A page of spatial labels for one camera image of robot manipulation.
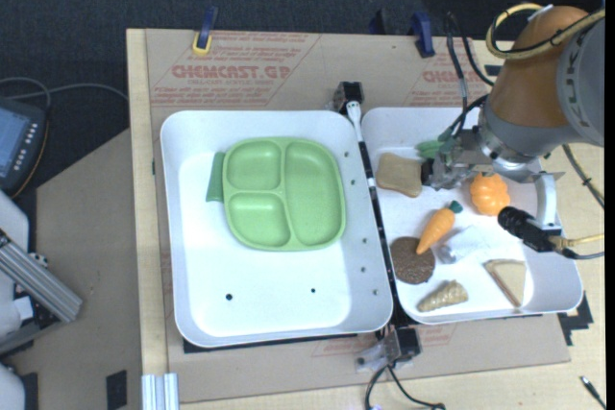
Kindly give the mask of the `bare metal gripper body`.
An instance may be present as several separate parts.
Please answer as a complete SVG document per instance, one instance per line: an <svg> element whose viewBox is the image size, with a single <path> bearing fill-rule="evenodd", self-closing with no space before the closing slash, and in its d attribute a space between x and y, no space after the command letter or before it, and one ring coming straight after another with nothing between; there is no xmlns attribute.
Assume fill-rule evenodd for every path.
<svg viewBox="0 0 615 410"><path fill-rule="evenodd" d="M536 157L514 151L490 129L462 130L444 153L447 175L473 179L478 174L500 174L524 182L538 171Z"/></svg>

